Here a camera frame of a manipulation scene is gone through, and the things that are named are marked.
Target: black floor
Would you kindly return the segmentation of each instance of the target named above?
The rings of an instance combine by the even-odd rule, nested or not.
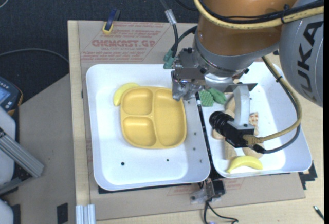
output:
[[[166,0],[178,22],[196,23],[198,14]],[[192,0],[183,0],[189,5]],[[47,49],[68,58],[68,20],[105,21],[112,8],[122,21],[167,22],[158,0],[8,0],[0,7],[0,55],[18,49]],[[62,58],[40,51],[0,56],[0,76],[16,84],[24,101],[68,73]]]

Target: white tray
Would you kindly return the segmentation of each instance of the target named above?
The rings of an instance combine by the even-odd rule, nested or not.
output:
[[[275,81],[263,62],[255,62],[249,67],[249,72],[240,79],[243,83],[257,83],[250,92],[250,112],[259,113],[259,136],[267,136],[291,126],[296,121],[296,112],[290,99]],[[203,107],[205,124],[213,164],[218,173],[226,178],[238,178],[256,175],[280,174],[289,172],[302,172],[309,169],[312,164],[310,151],[302,129],[297,140],[287,148],[272,154],[263,155],[260,160],[263,170],[250,167],[240,167],[230,174],[226,172],[229,160],[225,159],[224,140],[216,140],[211,136],[212,128],[209,124],[210,115],[216,110],[224,110],[223,105],[214,104],[212,107]],[[267,150],[281,146],[291,139],[296,130],[269,141],[264,142]],[[241,148],[236,148],[238,156],[244,155]]]
[[[202,182],[210,162],[195,99],[184,101],[187,136],[170,149],[149,150],[130,145],[120,125],[120,106],[113,94],[122,84],[171,88],[171,70],[162,64],[98,64],[86,74],[94,177],[105,190]]]

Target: teal connector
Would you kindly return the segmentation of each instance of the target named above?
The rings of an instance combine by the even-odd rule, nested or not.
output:
[[[173,62],[174,62],[175,58],[173,57],[170,57],[166,62],[165,64],[163,65],[163,68],[164,69],[171,69],[172,66],[173,66]]]
[[[166,62],[167,60],[169,60],[169,58],[171,57],[171,55],[173,54],[173,51],[170,49],[167,54],[163,57],[163,61]]]

